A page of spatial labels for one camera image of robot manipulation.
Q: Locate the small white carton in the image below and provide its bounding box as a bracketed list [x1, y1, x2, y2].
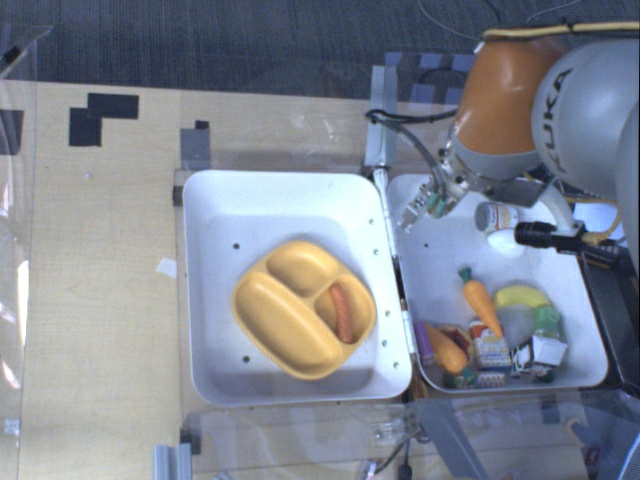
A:
[530, 334, 569, 368]

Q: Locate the purple tube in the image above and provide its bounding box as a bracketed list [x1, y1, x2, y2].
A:
[413, 321, 437, 367]

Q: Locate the yellow divided plate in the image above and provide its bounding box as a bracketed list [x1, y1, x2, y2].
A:
[231, 239, 378, 382]

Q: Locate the toy hot dog bun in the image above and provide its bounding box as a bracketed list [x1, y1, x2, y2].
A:
[439, 323, 476, 360]

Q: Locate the white and black packet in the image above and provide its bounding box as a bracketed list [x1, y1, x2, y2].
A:
[509, 344, 534, 378]

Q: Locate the yellow banana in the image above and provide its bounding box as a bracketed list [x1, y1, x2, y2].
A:
[493, 284, 552, 312]

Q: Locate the white carton with red top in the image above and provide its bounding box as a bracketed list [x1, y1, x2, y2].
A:
[468, 319, 513, 372]

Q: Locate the white plastic tray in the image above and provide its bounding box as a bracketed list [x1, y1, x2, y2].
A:
[387, 172, 611, 395]
[181, 169, 414, 409]

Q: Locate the black cylinder on white bracket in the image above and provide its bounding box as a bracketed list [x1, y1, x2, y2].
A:
[513, 182, 624, 270]

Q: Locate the small white can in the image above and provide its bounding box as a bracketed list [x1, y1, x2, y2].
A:
[474, 201, 521, 234]

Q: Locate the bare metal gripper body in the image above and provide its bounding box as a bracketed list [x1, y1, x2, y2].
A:
[417, 148, 484, 210]

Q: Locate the white oval object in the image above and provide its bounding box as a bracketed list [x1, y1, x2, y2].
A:
[486, 228, 526, 260]

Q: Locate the red toy sausage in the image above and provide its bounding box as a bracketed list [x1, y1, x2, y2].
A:
[328, 283, 356, 345]

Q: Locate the green and white can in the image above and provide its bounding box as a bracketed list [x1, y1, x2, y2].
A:
[442, 367, 507, 390]

